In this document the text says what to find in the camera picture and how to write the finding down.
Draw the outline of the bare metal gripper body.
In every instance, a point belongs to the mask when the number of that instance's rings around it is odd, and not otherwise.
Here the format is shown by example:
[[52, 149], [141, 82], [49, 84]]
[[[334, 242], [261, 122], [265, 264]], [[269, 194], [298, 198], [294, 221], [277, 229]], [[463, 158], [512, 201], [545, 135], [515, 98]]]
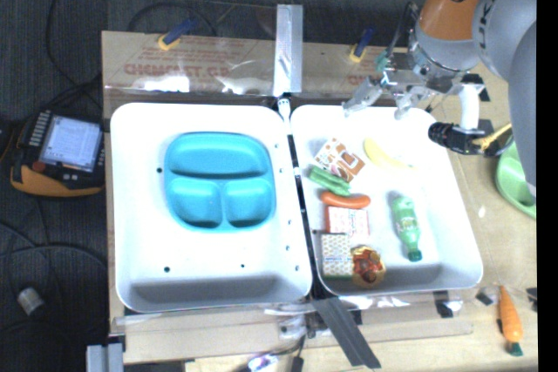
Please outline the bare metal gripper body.
[[447, 94], [464, 75], [463, 70], [446, 67], [429, 56], [418, 43], [406, 51], [388, 48], [381, 52], [382, 86], [396, 100], [421, 100], [432, 94]]

